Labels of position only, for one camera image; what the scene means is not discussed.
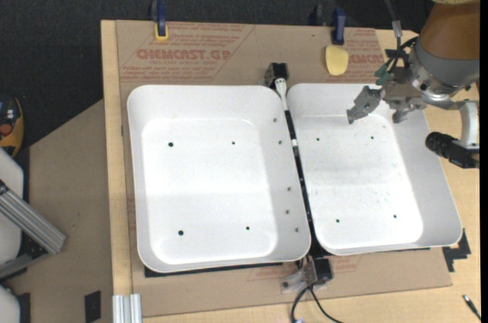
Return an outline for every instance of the white connector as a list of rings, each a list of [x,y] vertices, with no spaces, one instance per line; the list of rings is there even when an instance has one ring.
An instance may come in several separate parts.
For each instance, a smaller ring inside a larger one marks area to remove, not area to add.
[[[276,92],[281,98],[281,104],[283,105],[283,109],[288,110],[287,82],[283,78],[278,78],[276,79],[276,81],[274,81],[274,85],[276,86]]]

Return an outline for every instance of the cardboard sheet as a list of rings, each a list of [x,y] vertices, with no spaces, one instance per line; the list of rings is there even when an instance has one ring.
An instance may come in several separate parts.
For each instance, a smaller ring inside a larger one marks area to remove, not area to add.
[[[296,83],[371,82],[384,62],[373,29],[346,28],[349,54],[344,75],[324,66],[328,27],[248,24],[169,23],[169,39],[154,40],[151,22],[117,21],[120,100],[124,136],[127,212],[133,291],[141,293],[145,317],[291,302],[279,279],[294,263],[146,278],[136,248],[133,172],[127,97],[144,84],[253,85],[271,62],[286,62],[288,86]],[[317,294],[322,298],[356,296],[451,284],[441,249],[333,257],[335,279]]]

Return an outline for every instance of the yellow pad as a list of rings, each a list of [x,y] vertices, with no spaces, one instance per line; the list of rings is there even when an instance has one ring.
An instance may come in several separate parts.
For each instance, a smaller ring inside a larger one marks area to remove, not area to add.
[[[326,66],[330,75],[341,75],[348,69],[349,54],[340,46],[327,46]]]

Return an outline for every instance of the wooden edge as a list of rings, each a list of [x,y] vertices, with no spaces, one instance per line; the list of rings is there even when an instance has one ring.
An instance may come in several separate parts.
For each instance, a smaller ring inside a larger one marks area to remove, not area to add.
[[[115,295],[132,293],[129,222],[124,169],[124,144],[117,54],[117,23],[101,22],[101,56],[104,81],[105,135],[107,138],[108,196]]]

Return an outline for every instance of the blue clamp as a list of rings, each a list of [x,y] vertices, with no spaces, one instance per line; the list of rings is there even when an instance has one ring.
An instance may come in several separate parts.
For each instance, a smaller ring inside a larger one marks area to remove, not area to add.
[[[345,27],[345,11],[341,8],[335,8],[332,12],[332,25],[334,30],[331,32],[332,43],[342,45],[344,44],[344,27]]]
[[[149,17],[154,21],[154,35],[156,40],[164,41],[168,38],[168,24],[166,23],[166,5],[162,1],[151,2]]]

